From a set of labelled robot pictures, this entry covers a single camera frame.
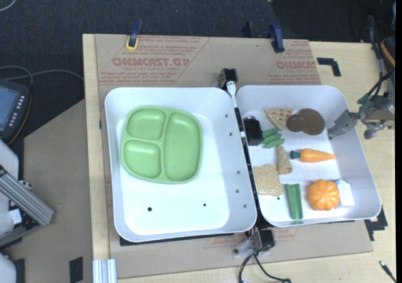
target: device screen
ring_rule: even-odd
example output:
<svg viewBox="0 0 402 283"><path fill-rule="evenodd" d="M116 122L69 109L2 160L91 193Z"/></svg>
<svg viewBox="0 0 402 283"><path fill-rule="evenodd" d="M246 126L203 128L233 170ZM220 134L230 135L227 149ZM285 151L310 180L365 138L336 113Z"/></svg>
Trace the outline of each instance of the device screen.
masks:
<svg viewBox="0 0 402 283"><path fill-rule="evenodd" d="M7 126L9 115L18 100L19 92L0 85L0 131Z"/></svg>

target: green plate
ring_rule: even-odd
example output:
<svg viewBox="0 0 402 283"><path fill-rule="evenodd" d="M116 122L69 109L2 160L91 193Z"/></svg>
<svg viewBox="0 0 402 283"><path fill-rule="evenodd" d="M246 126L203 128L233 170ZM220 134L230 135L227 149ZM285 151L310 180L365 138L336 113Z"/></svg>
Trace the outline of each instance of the green plate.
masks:
<svg viewBox="0 0 402 283"><path fill-rule="evenodd" d="M121 158L135 177L159 183L186 183L202 160L202 128L192 114L142 106L124 123Z"/></svg>

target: digital multimeter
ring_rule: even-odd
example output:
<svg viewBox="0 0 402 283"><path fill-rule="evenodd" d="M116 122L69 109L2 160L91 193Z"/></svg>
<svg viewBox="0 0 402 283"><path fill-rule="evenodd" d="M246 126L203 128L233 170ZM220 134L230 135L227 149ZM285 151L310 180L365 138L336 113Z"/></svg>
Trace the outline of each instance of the digital multimeter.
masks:
<svg viewBox="0 0 402 283"><path fill-rule="evenodd" d="M30 107L26 85L0 79L0 139L8 142L20 130Z"/></svg>

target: toy pumpkin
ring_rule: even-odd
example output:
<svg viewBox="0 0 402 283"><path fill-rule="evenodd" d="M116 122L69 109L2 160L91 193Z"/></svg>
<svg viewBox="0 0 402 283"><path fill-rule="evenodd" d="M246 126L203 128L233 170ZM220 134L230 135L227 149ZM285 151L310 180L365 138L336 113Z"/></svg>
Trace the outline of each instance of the toy pumpkin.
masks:
<svg viewBox="0 0 402 283"><path fill-rule="evenodd" d="M331 180L318 179L308 188L308 201L316 210L331 210L339 204L339 190Z"/></svg>

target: toy bread slice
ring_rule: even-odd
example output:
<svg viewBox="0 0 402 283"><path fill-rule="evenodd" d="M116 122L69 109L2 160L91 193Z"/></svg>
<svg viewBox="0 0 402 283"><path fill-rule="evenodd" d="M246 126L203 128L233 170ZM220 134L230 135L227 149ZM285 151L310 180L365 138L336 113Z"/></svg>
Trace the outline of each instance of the toy bread slice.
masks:
<svg viewBox="0 0 402 283"><path fill-rule="evenodd" d="M282 146L276 147L276 167L280 175L288 174L292 170L291 163Z"/></svg>
<svg viewBox="0 0 402 283"><path fill-rule="evenodd" d="M259 195L279 196L283 194L283 187L279 181L278 170L275 165L267 164L253 168Z"/></svg>
<svg viewBox="0 0 402 283"><path fill-rule="evenodd" d="M269 121L278 128L280 131L285 128L286 121L291 116L293 109L291 108L282 108L282 109L266 109L265 114Z"/></svg>

